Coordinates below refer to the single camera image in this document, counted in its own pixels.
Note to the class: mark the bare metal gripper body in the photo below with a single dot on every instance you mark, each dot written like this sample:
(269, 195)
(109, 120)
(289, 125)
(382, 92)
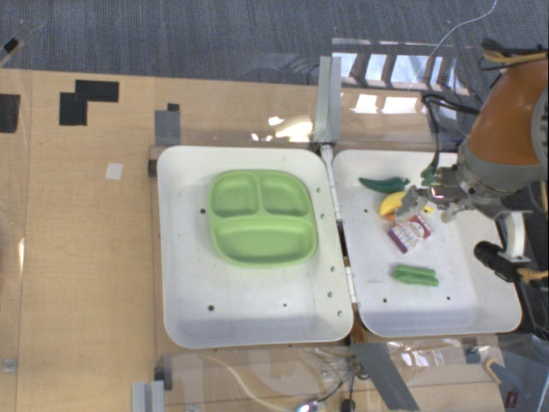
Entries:
(448, 189)

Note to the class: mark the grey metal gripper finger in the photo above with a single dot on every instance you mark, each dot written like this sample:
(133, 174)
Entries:
(411, 202)
(449, 213)

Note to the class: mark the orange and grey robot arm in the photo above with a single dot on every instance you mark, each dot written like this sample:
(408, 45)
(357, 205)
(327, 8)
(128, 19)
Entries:
(506, 114)

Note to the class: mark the yellow banana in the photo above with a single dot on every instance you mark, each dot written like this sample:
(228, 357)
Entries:
(389, 204)

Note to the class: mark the orange carrot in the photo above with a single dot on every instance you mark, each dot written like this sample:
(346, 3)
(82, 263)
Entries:
(390, 217)

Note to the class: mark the purple and white carton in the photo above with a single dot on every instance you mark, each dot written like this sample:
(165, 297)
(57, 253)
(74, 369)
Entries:
(411, 234)

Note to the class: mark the green chili pepper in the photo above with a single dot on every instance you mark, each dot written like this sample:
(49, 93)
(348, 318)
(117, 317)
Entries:
(381, 184)

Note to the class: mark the green pea pods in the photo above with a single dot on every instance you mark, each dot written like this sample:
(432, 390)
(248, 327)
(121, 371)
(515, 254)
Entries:
(415, 275)

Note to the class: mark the white plastic tray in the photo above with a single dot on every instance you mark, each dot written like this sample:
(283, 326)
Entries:
(454, 303)
(257, 298)

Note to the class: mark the green divided plate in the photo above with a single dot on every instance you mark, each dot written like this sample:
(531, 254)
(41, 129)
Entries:
(261, 238)

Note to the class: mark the black cylinder on white bracket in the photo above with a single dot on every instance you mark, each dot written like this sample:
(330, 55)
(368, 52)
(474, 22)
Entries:
(497, 260)

